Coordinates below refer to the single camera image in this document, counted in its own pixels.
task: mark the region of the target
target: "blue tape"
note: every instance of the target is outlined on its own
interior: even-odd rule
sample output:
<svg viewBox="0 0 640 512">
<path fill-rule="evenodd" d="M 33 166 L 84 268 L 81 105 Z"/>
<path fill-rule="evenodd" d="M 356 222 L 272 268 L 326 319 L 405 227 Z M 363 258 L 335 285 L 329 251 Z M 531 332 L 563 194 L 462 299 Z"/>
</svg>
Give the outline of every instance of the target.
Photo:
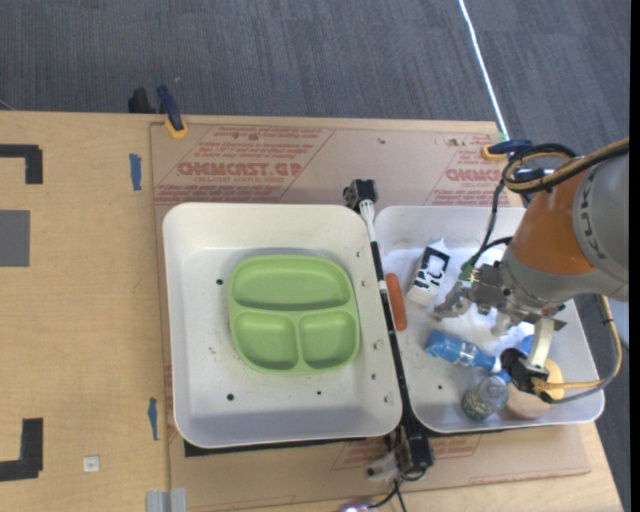
<svg viewBox="0 0 640 512">
<path fill-rule="evenodd" d="M 142 190 L 140 182 L 142 181 L 142 166 L 140 162 L 142 159 L 135 153 L 129 153 L 129 164 L 131 166 L 131 183 L 133 184 L 133 190 Z"/>
<path fill-rule="evenodd" d="M 149 408 L 147 409 L 147 416 L 149 416 L 149 422 L 151 423 L 151 431 L 153 432 L 153 440 L 158 440 L 158 409 L 156 408 L 156 399 L 149 398 Z"/>
</svg>

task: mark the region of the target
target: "orange object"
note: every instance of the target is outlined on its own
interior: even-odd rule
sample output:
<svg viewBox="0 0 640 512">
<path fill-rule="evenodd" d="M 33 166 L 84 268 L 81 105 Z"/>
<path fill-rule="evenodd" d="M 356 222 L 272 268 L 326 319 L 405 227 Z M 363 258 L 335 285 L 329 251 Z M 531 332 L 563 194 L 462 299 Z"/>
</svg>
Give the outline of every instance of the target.
<svg viewBox="0 0 640 512">
<path fill-rule="evenodd" d="M 387 274 L 384 276 L 389 290 L 389 302 L 391 302 L 391 313 L 393 314 L 393 323 L 397 331 L 404 331 L 407 328 L 407 312 L 404 309 L 404 297 L 400 281 L 396 274 Z"/>
<path fill-rule="evenodd" d="M 573 203 L 582 178 L 580 174 L 574 176 L 533 198 L 509 244 L 520 263 L 552 274 L 594 270 L 573 230 Z"/>
</svg>

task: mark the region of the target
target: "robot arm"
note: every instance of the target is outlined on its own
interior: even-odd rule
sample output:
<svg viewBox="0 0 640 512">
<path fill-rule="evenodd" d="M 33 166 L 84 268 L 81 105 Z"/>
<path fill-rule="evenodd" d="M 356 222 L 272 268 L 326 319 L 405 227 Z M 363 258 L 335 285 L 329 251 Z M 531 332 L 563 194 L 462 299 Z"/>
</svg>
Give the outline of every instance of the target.
<svg viewBox="0 0 640 512">
<path fill-rule="evenodd" d="M 515 178 L 523 162 L 540 156 L 567 162 L 533 180 Z M 629 298 L 629 139 L 582 158 L 557 145 L 526 148 L 510 158 L 497 194 L 503 185 L 537 193 L 502 260 L 473 268 L 471 286 L 458 281 L 434 315 L 458 316 L 475 303 L 480 313 L 497 310 L 496 336 L 523 321 L 534 324 L 529 356 L 505 351 L 502 363 L 520 390 L 548 399 L 541 392 L 544 361 L 553 332 L 564 325 L 554 315 L 583 293 Z M 466 277 L 463 270 L 460 278 Z"/>
</svg>

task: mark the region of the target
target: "black bracket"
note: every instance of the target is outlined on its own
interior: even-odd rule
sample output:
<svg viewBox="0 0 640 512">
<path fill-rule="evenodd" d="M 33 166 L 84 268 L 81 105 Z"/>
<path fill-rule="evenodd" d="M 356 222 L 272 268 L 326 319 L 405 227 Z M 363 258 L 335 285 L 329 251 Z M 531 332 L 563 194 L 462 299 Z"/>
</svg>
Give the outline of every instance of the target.
<svg viewBox="0 0 640 512">
<path fill-rule="evenodd" d="M 24 158 L 24 182 L 42 185 L 42 150 L 33 144 L 0 144 L 0 158 Z"/>
<path fill-rule="evenodd" d="M 0 462 L 0 482 L 38 478 L 42 471 L 42 418 L 22 420 L 22 437 L 18 460 Z"/>
<path fill-rule="evenodd" d="M 348 187 L 345 187 L 342 191 L 342 198 L 344 205 L 347 208 L 357 213 L 362 213 L 360 211 L 360 204 L 362 201 L 371 201 L 375 203 L 378 199 L 375 181 L 371 179 L 353 180 L 351 184 Z M 382 258 L 380 257 L 377 240 L 370 240 L 370 245 L 376 269 L 376 276 L 378 281 L 383 281 L 384 271 L 382 268 Z M 427 468 L 431 467 L 434 463 L 433 451 L 429 444 L 427 429 L 420 423 L 413 413 L 413 406 L 411 405 L 411 399 L 409 397 L 409 388 L 407 386 L 404 367 L 402 365 L 402 356 L 400 354 L 400 346 L 398 344 L 396 327 L 393 322 L 391 303 L 387 290 L 380 290 L 380 299 L 382 300 L 382 309 L 384 312 L 385 322 L 387 324 L 387 334 L 389 336 L 393 363 L 400 390 L 400 398 L 402 400 L 402 418 L 400 420 L 400 425 L 404 428 L 405 437 L 409 444 L 409 471 L 425 472 Z"/>
</svg>

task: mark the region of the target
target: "wooden table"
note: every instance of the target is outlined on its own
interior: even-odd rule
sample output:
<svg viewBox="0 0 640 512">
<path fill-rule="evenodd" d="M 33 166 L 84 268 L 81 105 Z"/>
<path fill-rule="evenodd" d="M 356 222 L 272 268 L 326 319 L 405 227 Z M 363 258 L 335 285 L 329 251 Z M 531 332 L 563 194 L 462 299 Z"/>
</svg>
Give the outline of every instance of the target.
<svg viewBox="0 0 640 512">
<path fill-rule="evenodd" d="M 158 421 L 155 440 L 148 416 L 154 399 L 158 418 L 166 417 L 149 135 L 150 124 L 162 121 L 160 115 L 0 112 L 0 144 L 44 151 L 43 185 L 25 184 L 24 159 L 0 159 L 0 210 L 30 211 L 29 266 L 0 267 L 0 462 L 18 458 L 23 419 L 43 418 L 44 425 L 43 470 L 37 478 L 0 482 L 3 510 L 141 511 L 147 491 L 171 486 L 166 424 Z M 495 130 L 493 123 L 308 122 Z M 141 157 L 137 191 L 130 154 Z M 579 435 L 590 473 L 407 492 L 407 508 L 621 510 L 595 425 L 581 425 Z M 95 455 L 99 471 L 91 471 L 94 459 L 85 459 Z M 340 503 L 286 510 L 330 511 Z M 393 501 L 382 510 L 399 506 Z"/>
</svg>

